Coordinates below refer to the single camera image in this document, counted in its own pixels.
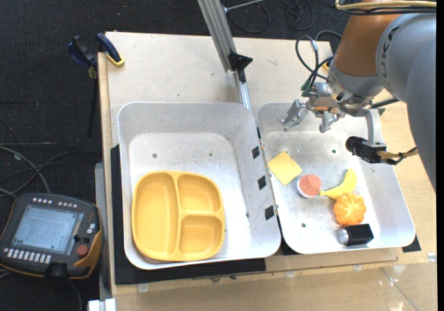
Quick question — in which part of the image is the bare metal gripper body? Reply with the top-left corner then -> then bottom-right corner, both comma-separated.
305,81 -> 373,119

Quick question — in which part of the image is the yellow cheese slice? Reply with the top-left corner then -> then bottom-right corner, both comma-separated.
267,151 -> 303,187

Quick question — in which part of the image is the pink sausage slice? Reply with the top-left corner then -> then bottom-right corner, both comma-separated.
296,174 -> 323,199

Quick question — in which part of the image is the yellow banana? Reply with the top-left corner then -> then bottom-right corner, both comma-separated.
319,168 -> 358,201

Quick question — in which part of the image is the pale wood board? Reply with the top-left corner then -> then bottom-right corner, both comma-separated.
98,31 -> 437,296

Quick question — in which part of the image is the orange tangerine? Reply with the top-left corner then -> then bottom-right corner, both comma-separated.
333,192 -> 368,227

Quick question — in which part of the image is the white plastic tray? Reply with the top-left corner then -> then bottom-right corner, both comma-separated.
257,102 -> 417,255
117,101 -> 282,271

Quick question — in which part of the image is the black bottle with silver cap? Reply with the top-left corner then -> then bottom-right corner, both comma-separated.
336,223 -> 375,247

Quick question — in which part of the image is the yellow divided plate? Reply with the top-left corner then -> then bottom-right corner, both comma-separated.
130,170 -> 227,263

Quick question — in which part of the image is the black cylinder on white bracket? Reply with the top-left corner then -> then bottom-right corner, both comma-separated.
344,108 -> 388,165

